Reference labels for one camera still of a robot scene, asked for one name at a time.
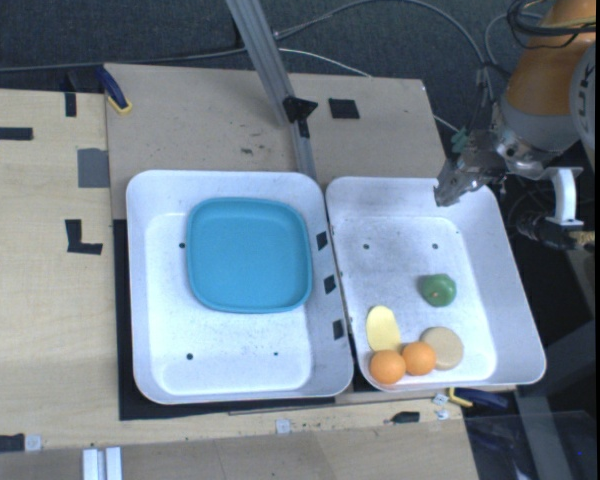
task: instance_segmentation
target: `orange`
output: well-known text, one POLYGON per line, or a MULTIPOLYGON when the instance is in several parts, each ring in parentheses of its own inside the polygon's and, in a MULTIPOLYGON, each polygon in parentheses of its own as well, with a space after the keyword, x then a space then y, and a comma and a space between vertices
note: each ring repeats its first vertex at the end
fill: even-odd
POLYGON ((382 384, 395 384, 406 372, 404 359, 395 350, 380 350, 373 354, 369 373, 382 384))
POLYGON ((414 341, 402 349, 406 371, 409 375, 426 375, 436 367, 436 351, 424 341, 414 341))

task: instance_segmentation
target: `robotic arm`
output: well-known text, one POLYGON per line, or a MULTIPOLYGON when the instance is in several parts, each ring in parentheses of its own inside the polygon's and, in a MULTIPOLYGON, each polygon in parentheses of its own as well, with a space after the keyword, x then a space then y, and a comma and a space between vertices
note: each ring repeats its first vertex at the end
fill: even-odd
POLYGON ((575 217, 575 177, 581 169, 548 166, 578 140, 595 151, 595 15, 596 0, 557 0, 533 27, 493 106, 490 129, 471 132, 459 156, 440 172, 434 189, 438 206, 455 204, 466 192, 509 174, 550 179, 555 214, 527 216, 518 228, 555 248, 577 245, 573 232, 582 222, 575 217))

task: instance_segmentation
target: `white tray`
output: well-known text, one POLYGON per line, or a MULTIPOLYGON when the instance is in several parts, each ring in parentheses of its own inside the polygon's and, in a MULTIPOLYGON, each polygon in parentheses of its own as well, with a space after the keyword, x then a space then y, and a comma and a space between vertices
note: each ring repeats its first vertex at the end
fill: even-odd
POLYGON ((436 206, 435 179, 339 178, 327 188, 327 207, 345 304, 365 378, 397 392, 450 386, 529 384, 545 356, 495 197, 487 188, 459 204, 436 206), (418 279, 447 273, 457 283, 447 307, 430 306, 418 279), (448 371, 405 376, 394 385, 368 370, 372 351, 366 317, 375 305, 393 310, 404 343, 428 327, 444 326, 462 339, 462 362, 448 371))
POLYGON ((146 171, 127 187, 127 225, 133 370, 147 398, 181 404, 326 397, 349 385, 353 356, 324 197, 313 180, 297 173, 146 171), (215 197, 270 199, 300 212, 313 265, 304 305, 258 315, 215 311, 196 300, 187 278, 186 222, 194 206, 215 197))

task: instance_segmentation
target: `blue tray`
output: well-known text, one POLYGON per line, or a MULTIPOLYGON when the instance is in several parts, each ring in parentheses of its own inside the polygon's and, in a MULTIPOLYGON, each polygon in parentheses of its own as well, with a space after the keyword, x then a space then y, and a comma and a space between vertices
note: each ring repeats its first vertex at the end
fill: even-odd
POLYGON ((186 246, 191 289, 211 309, 290 311, 311 293, 307 229, 286 204, 207 199, 189 214, 186 246))

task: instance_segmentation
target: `beige round object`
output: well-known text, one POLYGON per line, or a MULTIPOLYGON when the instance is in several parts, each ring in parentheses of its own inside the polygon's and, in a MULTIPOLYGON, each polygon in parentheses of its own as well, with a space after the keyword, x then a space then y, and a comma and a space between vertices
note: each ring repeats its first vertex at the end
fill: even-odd
POLYGON ((436 351, 436 370, 451 370, 462 361, 462 340, 447 327, 430 327, 422 333, 420 341, 428 343, 436 351))

